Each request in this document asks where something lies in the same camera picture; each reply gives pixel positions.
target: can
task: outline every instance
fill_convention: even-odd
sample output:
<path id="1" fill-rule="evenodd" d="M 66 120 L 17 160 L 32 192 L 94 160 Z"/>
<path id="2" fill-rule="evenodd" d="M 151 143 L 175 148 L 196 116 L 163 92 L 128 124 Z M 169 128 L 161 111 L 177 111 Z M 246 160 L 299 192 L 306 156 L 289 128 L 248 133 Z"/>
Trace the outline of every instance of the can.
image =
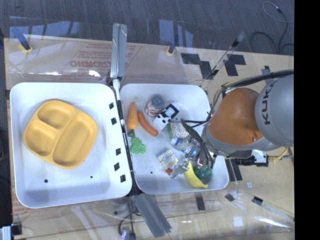
<path id="1" fill-rule="evenodd" d="M 165 107 L 165 102 L 160 95 L 155 95 L 145 106 L 145 113 L 150 117 L 155 117 Z"/>

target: yellow toy banana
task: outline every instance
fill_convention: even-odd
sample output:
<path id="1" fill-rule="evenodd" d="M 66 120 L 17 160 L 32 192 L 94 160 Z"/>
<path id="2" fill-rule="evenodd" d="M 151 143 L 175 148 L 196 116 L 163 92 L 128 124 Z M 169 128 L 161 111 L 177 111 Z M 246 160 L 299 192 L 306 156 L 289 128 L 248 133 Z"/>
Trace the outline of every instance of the yellow toy banana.
<path id="1" fill-rule="evenodd" d="M 209 187 L 207 184 L 204 184 L 196 176 L 191 162 L 188 163 L 188 170 L 184 172 L 184 176 L 186 177 L 187 181 L 191 184 L 191 186 L 193 186 L 194 188 L 205 188 L 205 189 L 207 189 Z"/>

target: yellow plate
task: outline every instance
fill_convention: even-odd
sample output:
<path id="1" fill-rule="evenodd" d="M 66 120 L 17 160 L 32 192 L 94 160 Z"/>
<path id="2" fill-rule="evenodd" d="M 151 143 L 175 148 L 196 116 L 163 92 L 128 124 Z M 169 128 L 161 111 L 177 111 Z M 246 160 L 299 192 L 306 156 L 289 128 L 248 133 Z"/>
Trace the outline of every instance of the yellow plate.
<path id="1" fill-rule="evenodd" d="M 26 147 L 39 158 L 64 169 L 79 166 L 98 134 L 95 120 L 84 111 L 58 99 L 43 103 L 23 134 Z"/>

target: table surface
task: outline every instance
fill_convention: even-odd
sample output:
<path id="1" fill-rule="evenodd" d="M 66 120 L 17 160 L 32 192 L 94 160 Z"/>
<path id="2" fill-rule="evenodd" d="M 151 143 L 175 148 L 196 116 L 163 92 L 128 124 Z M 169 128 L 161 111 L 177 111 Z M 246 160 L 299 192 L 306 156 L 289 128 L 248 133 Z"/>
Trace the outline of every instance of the table surface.
<path id="1" fill-rule="evenodd" d="M 32 46 L 30 53 L 19 47 L 14 35 L 4 40 L 8 90 L 21 82 L 98 83 L 99 77 L 105 78 L 108 75 L 112 26 L 50 22 L 48 25 L 55 31 L 44 36 L 30 31 L 31 25 L 33 30 L 41 26 L 35 22 L 13 24 L 13 27 L 21 30 Z M 191 29 L 186 23 L 176 24 L 183 26 L 183 29 Z M 84 31 L 88 29 L 105 30 L 105 37 L 91 39 Z M 198 48 L 195 42 L 192 42 L 196 36 L 185 33 L 183 41 L 180 38 L 180 42 L 177 42 L 174 53 L 168 54 L 167 49 L 170 42 L 174 42 L 174 35 L 169 30 L 162 35 L 166 45 L 127 44 L 125 76 L 121 80 L 121 87 L 130 83 L 196 85 L 206 91 L 211 103 L 215 91 L 224 83 L 261 75 L 268 69 L 276 72 L 294 68 L 293 56 L 228 51 L 228 45 L 218 43 L 215 47 L 220 49 Z M 234 38 L 235 36 L 230 38 L 230 45 Z M 213 79 L 205 79 L 222 58 L 229 60 L 222 65 Z M 93 66 L 93 71 L 98 75 L 93 74 L 92 77 L 92 74 L 86 74 L 88 70 L 84 69 L 88 69 L 88 64 L 89 67 Z M 68 74 L 76 67 L 76 74 Z M 260 82 L 250 88 L 260 91 L 265 84 Z M 11 133 L 10 116 L 8 122 Z M 39 209 L 27 208 L 21 204 L 16 196 L 12 138 L 9 136 L 13 222 L 22 226 L 22 234 L 14 236 L 14 239 L 103 239 L 105 234 L 113 236 L 112 239 L 120 239 L 118 225 L 133 209 L 128 205 L 132 202 L 130 196 Z M 284 148 L 279 148 L 268 152 L 268 155 L 276 156 L 283 151 Z M 288 153 L 293 154 L 293 151 L 294 149 L 290 148 Z M 293 157 L 271 162 L 268 167 L 229 164 L 233 170 L 229 171 L 230 180 L 224 189 L 154 195 L 156 203 L 172 227 L 171 232 L 159 239 L 201 239 L 288 232 L 291 234 L 295 231 Z M 133 214 L 132 220 L 137 239 L 153 237 L 139 214 Z M 124 220 L 122 229 L 124 228 L 131 230 L 129 218 Z"/>

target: transparent plastic sheet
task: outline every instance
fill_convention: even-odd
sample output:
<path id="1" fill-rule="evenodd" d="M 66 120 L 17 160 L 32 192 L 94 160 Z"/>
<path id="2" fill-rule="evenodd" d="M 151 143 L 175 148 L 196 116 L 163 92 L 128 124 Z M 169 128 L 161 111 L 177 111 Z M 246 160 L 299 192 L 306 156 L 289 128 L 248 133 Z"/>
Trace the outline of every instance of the transparent plastic sheet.
<path id="1" fill-rule="evenodd" d="M 11 58 L 7 56 L 7 88 L 11 89 L 16 83 L 28 81 L 63 82 L 62 78 L 59 79 L 62 74 L 57 70 L 56 65 L 61 64 L 60 68 L 66 65 L 66 63 L 62 63 L 63 56 L 67 54 L 66 51 L 72 52 L 73 56 L 79 54 L 79 49 L 76 49 L 76 46 L 84 47 L 86 44 L 101 44 L 104 50 L 109 49 L 111 51 L 112 26 L 80 23 L 77 25 L 75 23 L 71 24 L 71 22 L 63 21 L 46 21 L 43 23 L 39 19 L 13 18 L 11 25 L 19 27 L 31 46 L 33 45 L 33 51 L 37 49 L 37 45 L 34 45 L 37 42 L 45 42 L 46 45 L 43 47 L 48 47 L 49 52 L 57 44 L 58 48 L 52 54 L 47 54 L 48 56 L 39 56 L 37 60 L 30 64 L 30 71 L 26 70 L 26 64 L 22 63 L 19 56 L 13 55 Z M 78 29 L 81 31 L 70 31 L 62 34 L 59 31 L 61 26 L 65 26 L 62 29 Z M 178 41 L 174 53 L 168 55 L 167 49 L 174 40 L 171 26 L 180 29 L 182 31 L 180 33 L 184 33 L 181 34 L 184 38 L 179 39 L 180 42 Z M 217 31 L 212 27 L 205 27 L 205 30 L 199 33 L 194 29 L 194 25 L 188 23 L 159 22 L 159 33 L 153 33 L 154 36 L 150 37 L 151 42 L 157 36 L 160 40 L 157 44 L 130 42 L 130 30 L 128 30 L 129 43 L 126 52 L 126 68 L 125 76 L 121 80 L 121 86 L 123 87 L 130 83 L 196 85 L 204 88 L 211 103 L 217 88 L 226 82 L 232 81 L 234 77 L 241 79 L 261 74 L 263 64 L 260 64 L 260 62 L 258 64 L 255 56 L 251 53 L 235 51 L 233 55 L 236 55 L 235 59 L 239 59 L 240 62 L 237 60 L 236 63 L 238 64 L 234 63 L 234 67 L 232 67 L 232 69 L 236 69 L 234 75 L 230 75 L 230 69 L 228 71 L 222 67 L 213 80 L 205 79 L 207 75 L 204 72 L 208 73 L 208 71 L 201 70 L 200 63 L 207 64 L 212 69 L 225 54 L 225 49 L 232 43 L 235 36 L 230 36 L 230 42 L 227 44 L 220 44 L 219 38 L 221 37 L 218 34 L 223 30 Z M 217 39 L 209 44 L 210 42 L 205 39 L 206 35 L 210 35 L 209 40 L 213 36 L 217 37 Z M 16 53 L 23 55 L 23 60 L 30 57 L 30 54 L 19 48 L 19 43 L 14 36 L 6 39 L 6 47 L 8 47 L 8 42 L 12 43 L 12 46 L 5 50 L 6 53 L 11 52 L 13 48 Z M 283 63 L 284 67 L 288 65 L 288 68 L 290 68 L 289 64 L 289 59 Z M 49 73 L 43 74 L 43 65 Z M 270 68 L 272 70 L 284 69 L 283 66 L 278 65 Z M 75 71 L 75 78 L 69 78 L 66 82 L 105 83 L 109 70 L 110 67 L 105 67 L 103 71 L 99 72 L 100 76 L 90 75 L 86 71 L 86 78 L 77 75 L 79 71 Z M 260 91 L 264 84 L 264 82 L 260 82 L 250 86 L 250 88 Z M 290 177 L 293 176 L 292 172 L 283 167 L 282 164 L 277 166 L 278 168 L 272 168 L 272 170 L 279 173 L 276 176 L 282 177 L 284 175 L 289 181 Z M 163 239 L 201 239 L 294 232 L 294 201 L 291 200 L 288 204 L 284 204 L 285 200 L 279 201 L 283 197 L 273 198 L 276 196 L 275 193 L 272 193 L 274 186 L 270 184 L 264 185 L 266 184 L 264 179 L 255 179 L 264 169 L 268 170 L 269 168 L 241 167 L 241 174 L 247 178 L 229 182 L 228 186 L 222 190 L 156 195 L 156 203 L 172 226 L 171 232 L 167 233 Z M 263 175 L 269 177 L 266 170 L 264 170 L 265 173 Z M 253 188 L 248 189 L 249 183 L 253 185 Z M 253 202 L 253 200 L 256 200 L 255 191 L 257 190 L 257 185 L 259 185 L 259 191 L 265 190 L 265 192 L 268 192 L 265 197 L 259 195 L 259 193 L 257 194 L 259 198 L 263 198 L 262 205 Z M 292 189 L 287 191 L 289 195 L 294 194 Z M 66 236 L 79 236 L 81 239 L 103 239 L 107 234 L 114 236 L 114 239 L 120 239 L 118 227 L 123 219 L 122 229 L 131 230 L 132 222 L 137 239 L 153 238 L 139 213 L 134 213 L 135 209 L 131 203 L 131 197 L 30 209 L 19 202 L 14 189 L 12 189 L 12 196 L 14 224 L 21 225 L 22 229 L 22 234 L 16 235 L 15 239 L 59 235 L 62 233 Z M 132 220 L 127 217 L 130 213 L 132 213 Z"/>

